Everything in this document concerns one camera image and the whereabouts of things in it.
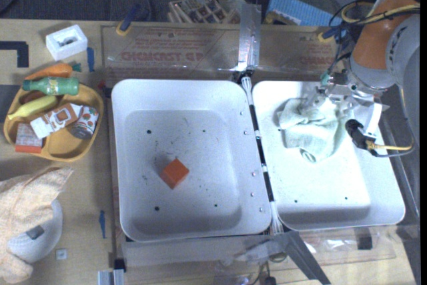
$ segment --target beige cloth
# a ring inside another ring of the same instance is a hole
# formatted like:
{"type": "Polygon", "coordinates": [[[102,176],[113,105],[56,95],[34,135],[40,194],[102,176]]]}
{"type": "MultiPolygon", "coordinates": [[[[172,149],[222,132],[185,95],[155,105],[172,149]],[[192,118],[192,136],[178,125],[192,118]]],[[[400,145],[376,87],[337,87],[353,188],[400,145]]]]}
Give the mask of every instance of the beige cloth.
{"type": "Polygon", "coordinates": [[[0,277],[6,282],[22,282],[33,271],[11,253],[8,241],[52,219],[51,203],[72,173],[71,168],[50,169],[0,182],[0,277]]]}

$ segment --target wooden surface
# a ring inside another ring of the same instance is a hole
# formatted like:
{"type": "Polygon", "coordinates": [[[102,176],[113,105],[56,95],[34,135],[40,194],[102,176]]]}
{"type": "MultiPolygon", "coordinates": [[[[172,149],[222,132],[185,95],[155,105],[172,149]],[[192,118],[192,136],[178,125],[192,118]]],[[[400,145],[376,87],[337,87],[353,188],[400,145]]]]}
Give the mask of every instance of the wooden surface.
{"type": "MultiPolygon", "coordinates": [[[[108,22],[90,21],[30,21],[0,20],[0,41],[26,41],[29,44],[30,68],[16,68],[16,56],[12,51],[0,51],[0,84],[21,84],[23,78],[43,65],[54,63],[45,46],[45,36],[65,27],[79,24],[95,50],[95,72],[89,73],[86,54],[80,53],[64,60],[81,63],[83,73],[78,74],[81,82],[96,88],[103,80],[101,60],[101,25],[108,22]]],[[[14,152],[3,135],[0,137],[0,180],[21,174],[38,172],[49,166],[63,166],[35,156],[14,152]]],[[[75,170],[65,191],[59,195],[63,209],[63,233],[55,249],[66,248],[66,260],[56,260],[55,250],[46,258],[34,264],[32,277],[24,285],[82,285],[96,284],[97,272],[110,270],[115,249],[113,238],[113,200],[111,191],[111,166],[107,116],[101,122],[96,140],[86,156],[70,163],[75,170]],[[106,239],[99,227],[99,213],[103,210],[106,218],[106,239]]],[[[415,284],[408,259],[401,241],[391,239],[395,257],[385,260],[334,264],[323,266],[323,270],[333,284],[415,284]]],[[[293,284],[304,279],[301,271],[290,269],[272,272],[278,284],[293,284]]],[[[132,282],[131,270],[126,276],[132,282]]],[[[212,279],[186,280],[181,282],[153,282],[152,284],[214,284],[212,279]]],[[[317,281],[302,281],[295,284],[319,284],[317,281]]]]}

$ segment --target white eraser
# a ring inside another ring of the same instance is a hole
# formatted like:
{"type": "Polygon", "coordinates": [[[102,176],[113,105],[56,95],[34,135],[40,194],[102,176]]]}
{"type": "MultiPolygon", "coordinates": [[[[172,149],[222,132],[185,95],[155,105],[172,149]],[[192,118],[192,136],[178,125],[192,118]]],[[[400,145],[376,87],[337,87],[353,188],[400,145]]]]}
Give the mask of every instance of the white eraser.
{"type": "Polygon", "coordinates": [[[80,26],[73,25],[46,36],[46,46],[59,61],[87,49],[87,38],[80,26]]]}

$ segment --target soda can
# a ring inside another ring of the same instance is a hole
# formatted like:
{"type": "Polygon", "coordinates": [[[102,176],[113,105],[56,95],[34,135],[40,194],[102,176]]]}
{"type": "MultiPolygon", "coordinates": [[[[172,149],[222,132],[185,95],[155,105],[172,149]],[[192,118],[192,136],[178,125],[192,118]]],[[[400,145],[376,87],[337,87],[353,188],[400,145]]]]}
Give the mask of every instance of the soda can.
{"type": "Polygon", "coordinates": [[[70,132],[79,139],[91,139],[96,128],[99,112],[96,108],[83,106],[79,119],[74,123],[70,132]]]}

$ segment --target towel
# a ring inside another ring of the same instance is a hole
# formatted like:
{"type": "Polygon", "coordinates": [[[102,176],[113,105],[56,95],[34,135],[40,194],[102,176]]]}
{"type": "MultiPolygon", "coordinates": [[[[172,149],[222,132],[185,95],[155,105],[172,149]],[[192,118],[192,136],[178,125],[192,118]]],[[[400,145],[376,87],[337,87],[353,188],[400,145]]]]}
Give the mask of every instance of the towel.
{"type": "Polygon", "coordinates": [[[48,169],[0,182],[0,278],[6,282],[22,282],[33,271],[10,251],[8,241],[52,219],[51,203],[72,172],[71,168],[48,169]]]}
{"type": "Polygon", "coordinates": [[[342,110],[329,99],[319,108],[302,114],[300,105],[305,99],[289,99],[278,112],[279,125],[287,148],[299,148],[302,157],[318,163],[332,156],[346,136],[345,123],[349,111],[342,110]]]}

